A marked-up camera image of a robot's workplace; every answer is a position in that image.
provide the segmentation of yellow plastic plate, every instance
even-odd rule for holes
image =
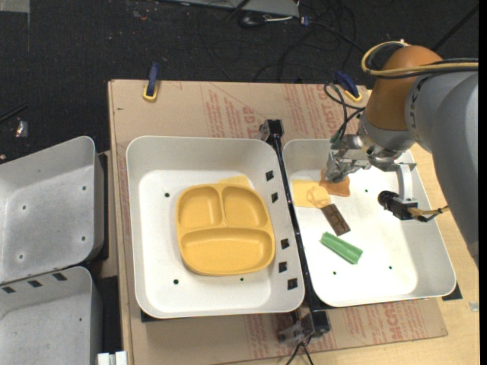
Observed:
[[[177,241],[186,266],[201,275],[241,275],[274,259],[272,224],[262,198],[238,184],[204,184],[177,200]]]

